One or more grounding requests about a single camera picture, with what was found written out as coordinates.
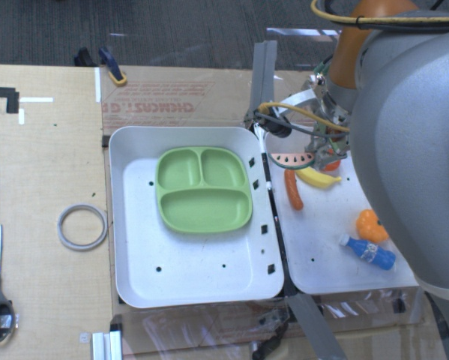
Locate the black block with thin wires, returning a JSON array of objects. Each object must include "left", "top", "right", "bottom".
[{"left": 250, "top": 313, "right": 291, "bottom": 360}]

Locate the white tape roll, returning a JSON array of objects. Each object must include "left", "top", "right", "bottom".
[{"left": 57, "top": 203, "right": 109, "bottom": 252}]

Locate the pink watermelon slice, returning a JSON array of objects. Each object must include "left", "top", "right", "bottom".
[{"left": 269, "top": 151, "right": 316, "bottom": 171}]

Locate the orange pumpkin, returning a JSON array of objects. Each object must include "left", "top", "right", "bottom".
[{"left": 355, "top": 208, "right": 391, "bottom": 245}]

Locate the black cylinder on white bracket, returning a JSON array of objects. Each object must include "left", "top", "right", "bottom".
[{"left": 254, "top": 89, "right": 319, "bottom": 139}]

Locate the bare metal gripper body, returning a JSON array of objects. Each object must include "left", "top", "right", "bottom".
[{"left": 305, "top": 71, "right": 352, "bottom": 150}]

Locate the yellow banana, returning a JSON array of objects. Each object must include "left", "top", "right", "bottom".
[{"left": 295, "top": 166, "right": 343, "bottom": 191}]

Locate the blue bottle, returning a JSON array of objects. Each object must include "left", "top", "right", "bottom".
[{"left": 339, "top": 233, "right": 397, "bottom": 272}]

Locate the green divided plate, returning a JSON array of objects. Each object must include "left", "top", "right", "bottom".
[{"left": 155, "top": 146, "right": 253, "bottom": 235}]

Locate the white plastic tray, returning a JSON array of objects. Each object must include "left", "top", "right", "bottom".
[
  {"left": 108, "top": 125, "right": 286, "bottom": 310},
  {"left": 263, "top": 125, "right": 421, "bottom": 296}
]

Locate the brown cardboard board red print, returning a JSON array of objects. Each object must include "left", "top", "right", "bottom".
[{"left": 100, "top": 64, "right": 424, "bottom": 356}]

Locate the orange sausage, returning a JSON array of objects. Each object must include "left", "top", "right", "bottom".
[{"left": 283, "top": 168, "right": 304, "bottom": 212}]

